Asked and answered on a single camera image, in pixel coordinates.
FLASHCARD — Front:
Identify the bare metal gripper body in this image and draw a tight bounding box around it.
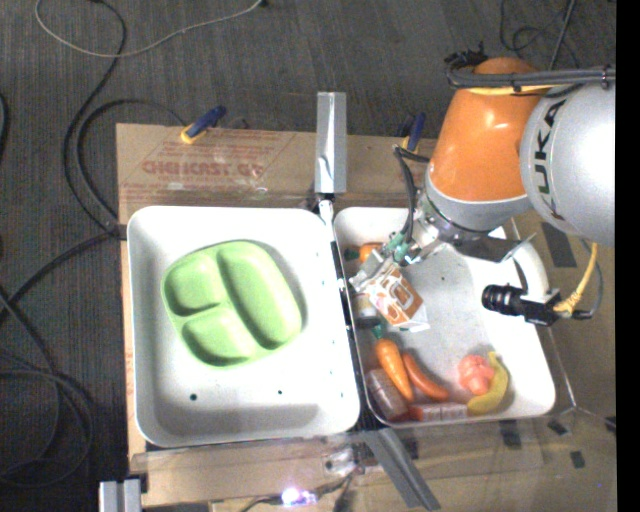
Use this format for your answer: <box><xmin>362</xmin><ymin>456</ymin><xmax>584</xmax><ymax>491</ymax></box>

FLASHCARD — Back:
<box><xmin>398</xmin><ymin>211</ymin><xmax>455</xmax><ymax>265</ymax></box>

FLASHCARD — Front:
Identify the white and brown carton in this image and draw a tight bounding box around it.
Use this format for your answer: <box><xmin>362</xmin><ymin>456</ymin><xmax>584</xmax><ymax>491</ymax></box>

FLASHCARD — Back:
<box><xmin>348</xmin><ymin>261</ymin><xmax>432</xmax><ymax>334</ymax></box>

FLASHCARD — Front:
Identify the small orange toy fruit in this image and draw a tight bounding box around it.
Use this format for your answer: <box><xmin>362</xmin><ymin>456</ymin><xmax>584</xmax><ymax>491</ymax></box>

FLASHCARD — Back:
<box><xmin>343</xmin><ymin>242</ymin><xmax>385</xmax><ymax>265</ymax></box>

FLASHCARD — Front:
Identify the white plastic tray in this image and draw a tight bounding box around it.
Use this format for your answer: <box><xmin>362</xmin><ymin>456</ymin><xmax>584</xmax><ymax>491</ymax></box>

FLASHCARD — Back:
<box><xmin>332</xmin><ymin>206</ymin><xmax>558</xmax><ymax>429</ymax></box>
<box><xmin>126</xmin><ymin>204</ymin><xmax>362</xmax><ymax>449</ymax></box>

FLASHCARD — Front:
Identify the orange carrot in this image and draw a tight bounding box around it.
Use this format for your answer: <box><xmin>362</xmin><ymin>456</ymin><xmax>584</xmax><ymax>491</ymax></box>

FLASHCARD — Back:
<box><xmin>371</xmin><ymin>323</ymin><xmax>417</xmax><ymax>403</ymax></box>

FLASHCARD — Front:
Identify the orange-red sausage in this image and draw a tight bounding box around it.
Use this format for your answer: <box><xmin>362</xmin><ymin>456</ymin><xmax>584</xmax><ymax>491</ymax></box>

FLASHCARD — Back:
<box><xmin>401</xmin><ymin>353</ymin><xmax>452</xmax><ymax>403</ymax></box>

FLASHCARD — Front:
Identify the green divided plate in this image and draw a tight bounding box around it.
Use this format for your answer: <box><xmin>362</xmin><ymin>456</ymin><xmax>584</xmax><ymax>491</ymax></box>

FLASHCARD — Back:
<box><xmin>159</xmin><ymin>239</ymin><xmax>305</xmax><ymax>369</ymax></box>

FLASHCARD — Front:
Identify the red and white carton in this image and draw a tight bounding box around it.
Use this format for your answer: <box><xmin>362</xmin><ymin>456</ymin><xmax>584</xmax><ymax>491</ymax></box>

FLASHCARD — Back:
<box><xmin>407</xmin><ymin>401</ymin><xmax>469</xmax><ymax>423</ymax></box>

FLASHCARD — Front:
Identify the yellow banana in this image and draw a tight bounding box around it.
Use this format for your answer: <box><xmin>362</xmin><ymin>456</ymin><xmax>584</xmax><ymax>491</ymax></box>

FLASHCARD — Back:
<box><xmin>466</xmin><ymin>350</ymin><xmax>511</xmax><ymax>416</ymax></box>

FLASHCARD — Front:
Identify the brown cardboard board, red print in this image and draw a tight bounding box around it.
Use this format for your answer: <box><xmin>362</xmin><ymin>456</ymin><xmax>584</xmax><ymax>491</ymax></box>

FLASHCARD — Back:
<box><xmin>115</xmin><ymin>123</ymin><xmax>617</xmax><ymax>509</ymax></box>

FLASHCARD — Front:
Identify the black cylinder on white bracket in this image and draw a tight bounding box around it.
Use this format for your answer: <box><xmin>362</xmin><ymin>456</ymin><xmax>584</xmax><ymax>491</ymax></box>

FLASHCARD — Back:
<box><xmin>481</xmin><ymin>235</ymin><xmax>564</xmax><ymax>328</ymax></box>

